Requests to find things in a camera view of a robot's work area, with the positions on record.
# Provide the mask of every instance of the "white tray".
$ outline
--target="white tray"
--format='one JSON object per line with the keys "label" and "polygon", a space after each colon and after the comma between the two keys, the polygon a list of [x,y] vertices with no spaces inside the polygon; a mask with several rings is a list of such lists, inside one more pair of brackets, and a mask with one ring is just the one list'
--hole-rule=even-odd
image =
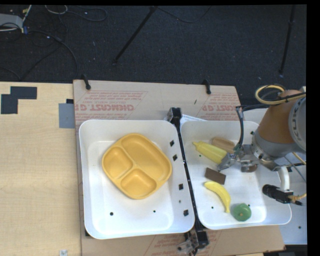
{"label": "white tray", "polygon": [[[243,144],[251,144],[251,131],[258,124],[244,121]],[[238,121],[187,121],[181,126],[181,136],[190,180],[195,197],[196,209],[200,222],[208,229],[222,230],[250,226],[283,225],[291,220],[291,208],[262,193],[265,184],[280,186],[277,172],[272,172],[259,165],[254,172],[241,172],[241,165],[221,171],[226,175],[223,185],[231,196],[231,207],[235,204],[250,205],[251,218],[246,221],[236,220],[225,208],[219,197],[204,187],[206,168],[217,170],[217,164],[196,151],[192,142],[204,141],[211,143],[214,137],[223,137],[235,144],[240,138],[240,122]]]}
{"label": "white tray", "polygon": [[[168,181],[145,199],[131,199],[122,193],[106,176],[101,164],[105,151],[130,133],[146,136],[172,164]],[[84,225],[92,237],[112,239],[185,233],[192,229],[195,215],[178,133],[171,123],[164,120],[88,120],[79,128],[79,141]]]}

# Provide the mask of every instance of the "yellow plate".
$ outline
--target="yellow plate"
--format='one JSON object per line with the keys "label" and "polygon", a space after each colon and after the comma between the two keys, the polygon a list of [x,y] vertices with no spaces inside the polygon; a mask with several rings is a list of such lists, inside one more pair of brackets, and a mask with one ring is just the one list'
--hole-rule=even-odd
{"label": "yellow plate", "polygon": [[170,177],[172,165],[151,140],[130,133],[116,141],[103,155],[102,168],[109,179],[132,199],[144,199]]}

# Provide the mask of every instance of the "black fabric backdrop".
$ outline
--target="black fabric backdrop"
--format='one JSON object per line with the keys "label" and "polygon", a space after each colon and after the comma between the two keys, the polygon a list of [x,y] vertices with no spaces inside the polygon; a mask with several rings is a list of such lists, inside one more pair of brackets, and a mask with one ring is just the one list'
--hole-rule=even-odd
{"label": "black fabric backdrop", "polygon": [[[29,5],[0,5],[23,17]],[[306,86],[307,5],[166,5],[151,15],[117,65],[113,59],[150,11],[148,5],[33,5],[20,29],[0,32],[0,81],[89,80],[235,86],[257,104],[262,85]]]}

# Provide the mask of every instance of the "black pole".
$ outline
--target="black pole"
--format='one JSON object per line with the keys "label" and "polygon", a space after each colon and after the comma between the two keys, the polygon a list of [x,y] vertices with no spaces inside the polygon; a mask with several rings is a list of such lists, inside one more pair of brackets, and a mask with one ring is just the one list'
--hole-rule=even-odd
{"label": "black pole", "polygon": [[156,11],[158,6],[151,6],[150,11],[148,15],[144,18],[144,20],[141,22],[140,26],[136,29],[136,31],[133,33],[133,35],[130,37],[129,41],[124,45],[122,50],[118,53],[118,55],[113,59],[112,65],[116,65],[118,63],[118,59],[121,57],[121,55],[125,52],[125,50],[128,48],[128,46],[131,44],[131,42],[135,39],[137,34],[140,32],[140,30],[143,28],[143,26],[146,24],[146,22],[149,20],[151,15]]}
{"label": "black pole", "polygon": [[290,35],[291,35],[291,29],[292,29],[292,26],[294,25],[294,22],[295,22],[294,21],[295,10],[296,10],[296,5],[293,4],[292,8],[291,8],[288,32],[286,34],[286,41],[285,41],[285,46],[284,46],[284,53],[283,53],[283,57],[282,57],[282,63],[281,63],[281,67],[279,69],[279,73],[280,73],[281,77],[284,74],[284,67],[285,67],[285,62],[286,62],[286,58],[287,58],[287,52],[288,52]]}

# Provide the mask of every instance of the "cardboard sheet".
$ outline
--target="cardboard sheet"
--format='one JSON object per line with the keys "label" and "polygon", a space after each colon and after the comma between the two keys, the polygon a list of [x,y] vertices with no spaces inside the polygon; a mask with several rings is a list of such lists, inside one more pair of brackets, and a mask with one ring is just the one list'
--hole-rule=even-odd
{"label": "cardboard sheet", "polygon": [[[179,256],[178,244],[184,234],[148,235],[98,240],[86,235],[79,127],[89,119],[163,120],[170,108],[181,108],[185,115],[204,120],[237,121],[235,106],[240,105],[234,86],[164,84],[89,80],[73,82],[75,128],[77,136],[79,210],[83,256]],[[229,256],[281,251],[284,242],[278,226],[208,230],[209,245],[199,256]]]}

